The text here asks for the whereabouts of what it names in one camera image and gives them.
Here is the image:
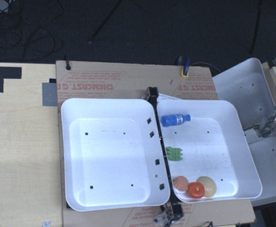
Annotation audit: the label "brown cardboard board red print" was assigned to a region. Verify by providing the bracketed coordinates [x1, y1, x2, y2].
[55, 60, 257, 227]

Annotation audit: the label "blue plastic bottle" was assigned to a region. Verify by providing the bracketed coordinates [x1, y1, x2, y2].
[161, 113, 193, 128]

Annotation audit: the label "thin black rod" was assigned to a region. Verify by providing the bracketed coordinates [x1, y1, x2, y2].
[150, 96, 179, 214]

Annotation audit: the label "white plastic tray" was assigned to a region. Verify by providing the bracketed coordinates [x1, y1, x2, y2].
[156, 99, 263, 203]
[60, 97, 171, 212]

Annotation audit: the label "green pea pods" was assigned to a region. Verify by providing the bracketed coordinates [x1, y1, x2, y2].
[165, 146, 184, 162]

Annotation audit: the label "pink scallop shell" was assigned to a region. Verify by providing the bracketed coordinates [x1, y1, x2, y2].
[172, 175, 189, 193]

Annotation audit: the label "red tomato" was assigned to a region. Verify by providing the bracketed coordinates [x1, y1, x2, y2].
[187, 182, 206, 199]

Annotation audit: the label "beige round bun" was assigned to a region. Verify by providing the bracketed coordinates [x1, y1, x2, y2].
[196, 176, 217, 198]

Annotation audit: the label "black block with wires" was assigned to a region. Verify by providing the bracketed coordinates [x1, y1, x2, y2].
[171, 203, 185, 221]
[145, 87, 159, 102]

